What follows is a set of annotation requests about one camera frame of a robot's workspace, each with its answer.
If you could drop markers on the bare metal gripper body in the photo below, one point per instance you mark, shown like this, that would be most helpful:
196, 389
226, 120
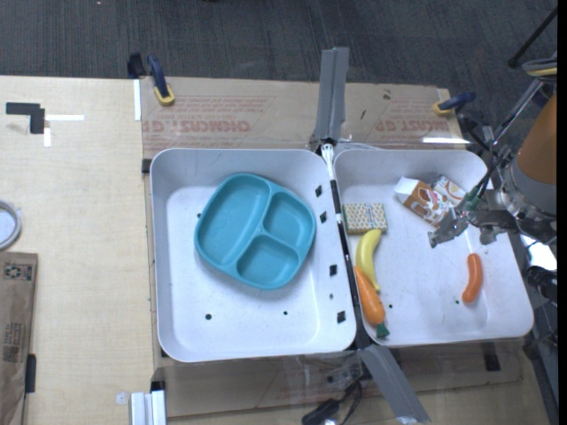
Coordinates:
491, 213

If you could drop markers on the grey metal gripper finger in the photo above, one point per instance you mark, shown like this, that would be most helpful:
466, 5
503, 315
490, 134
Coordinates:
490, 236
446, 230

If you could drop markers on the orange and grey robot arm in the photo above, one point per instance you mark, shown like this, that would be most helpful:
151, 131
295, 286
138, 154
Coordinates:
536, 149

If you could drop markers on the white and orange packet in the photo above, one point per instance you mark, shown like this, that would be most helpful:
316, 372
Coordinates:
449, 190

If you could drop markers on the orange and white carton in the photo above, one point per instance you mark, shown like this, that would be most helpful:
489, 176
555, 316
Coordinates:
421, 199

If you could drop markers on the orange sausage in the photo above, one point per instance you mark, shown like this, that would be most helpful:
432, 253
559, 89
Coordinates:
473, 277

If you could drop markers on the white plastic tray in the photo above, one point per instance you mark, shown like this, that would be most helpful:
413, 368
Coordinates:
248, 326
425, 290

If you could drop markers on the yellow banana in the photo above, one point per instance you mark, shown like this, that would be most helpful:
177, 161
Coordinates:
366, 255

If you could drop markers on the orange carrot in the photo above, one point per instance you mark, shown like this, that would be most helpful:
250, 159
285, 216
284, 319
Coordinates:
370, 301

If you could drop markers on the blue divided plate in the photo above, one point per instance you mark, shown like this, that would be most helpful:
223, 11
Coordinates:
248, 219

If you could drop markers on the brown cardboard board, red print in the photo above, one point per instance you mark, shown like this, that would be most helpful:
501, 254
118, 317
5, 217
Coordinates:
266, 113

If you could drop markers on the white tape roll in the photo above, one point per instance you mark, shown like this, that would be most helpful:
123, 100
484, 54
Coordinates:
17, 226

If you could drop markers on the brown paper bag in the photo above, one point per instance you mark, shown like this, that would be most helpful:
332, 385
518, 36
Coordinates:
15, 326

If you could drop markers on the black cylinder on white bracket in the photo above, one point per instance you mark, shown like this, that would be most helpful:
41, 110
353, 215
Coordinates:
541, 277

